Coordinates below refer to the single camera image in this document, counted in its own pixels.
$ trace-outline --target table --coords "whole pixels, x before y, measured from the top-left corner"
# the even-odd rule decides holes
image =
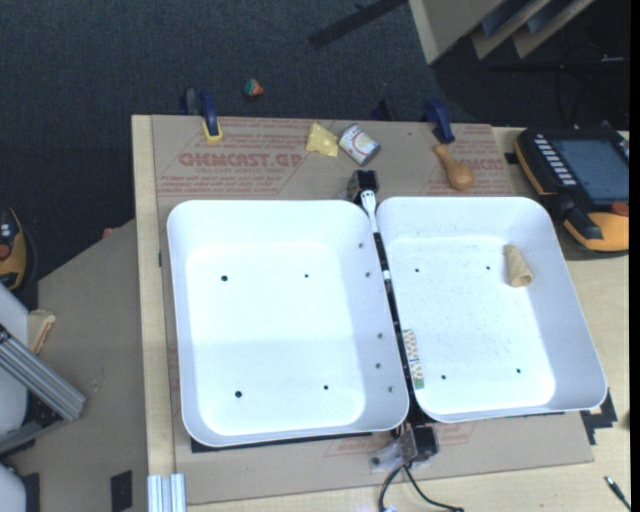
[[[511,152],[520,129],[494,129],[499,148]],[[166,352],[166,332],[162,299],[154,145],[151,116],[132,118],[136,224],[140,276],[140,313],[144,364],[147,457],[150,474],[175,472],[171,407]],[[517,166],[510,166],[510,178],[518,194],[531,195]],[[595,461],[568,467],[449,478],[424,483],[427,495],[467,510],[622,510],[604,482],[611,475],[630,498],[629,430],[629,324],[628,257],[584,260],[572,251],[571,240],[559,232],[566,249],[569,271],[574,281],[587,323],[598,349],[620,422],[612,429],[597,432],[593,447]],[[254,500],[191,506],[189,510],[377,510],[379,488],[304,493]],[[393,485],[386,502],[398,510],[425,510],[425,504],[409,484]]]

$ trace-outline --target cardboard sheet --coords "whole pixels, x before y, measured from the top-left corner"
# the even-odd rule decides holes
[[[331,199],[361,167],[344,151],[337,158],[306,151],[309,126],[340,134],[352,122],[220,118],[224,139],[204,141],[198,118],[152,116],[176,470],[186,476],[189,504],[378,485],[370,453],[388,433],[221,451],[192,450],[180,414],[179,365],[166,220],[195,198]],[[391,196],[511,195],[507,166],[489,125],[453,125],[451,155],[476,174],[476,184],[452,189],[429,123],[358,122],[381,146],[366,167],[377,172],[381,201]],[[436,424],[441,453],[417,469],[420,479],[443,478],[593,460],[579,413]]]

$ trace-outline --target black pen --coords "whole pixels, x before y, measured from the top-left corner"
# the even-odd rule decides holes
[[[610,476],[605,476],[604,479],[609,484],[609,487],[611,487],[611,490],[618,497],[618,499],[622,503],[624,503],[629,510],[631,510],[631,504],[627,501],[627,498],[624,497],[624,494],[622,494],[620,487],[618,487],[618,484],[613,481],[613,478],[611,478]]]

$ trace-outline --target blue clamp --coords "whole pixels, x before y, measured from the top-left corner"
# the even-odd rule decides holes
[[[449,124],[449,114],[447,113],[447,107],[445,107],[441,101],[431,98],[422,105],[422,112],[424,113],[423,120],[426,119],[435,123],[436,127],[433,129],[433,134],[438,137],[438,140],[442,144],[450,144],[456,138],[451,132],[451,125]]]
[[[222,128],[218,122],[216,108],[213,103],[213,96],[209,91],[200,91],[200,107],[198,108],[198,98],[193,88],[185,89],[180,98],[180,113],[189,116],[202,116],[202,130],[208,142],[218,142],[222,139]]]

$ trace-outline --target white tray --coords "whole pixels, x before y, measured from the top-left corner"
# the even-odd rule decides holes
[[[392,198],[377,213],[419,406],[439,421],[588,409],[606,383],[546,211]],[[187,201],[168,220],[182,415],[210,446],[390,430],[407,389],[365,213]],[[513,288],[504,246],[533,281]]]
[[[408,392],[364,212],[188,201],[168,220],[182,415],[229,446],[389,430]]]
[[[590,409],[606,383],[553,224],[521,197],[391,198],[377,212],[432,418]],[[513,287],[504,247],[533,280]]]

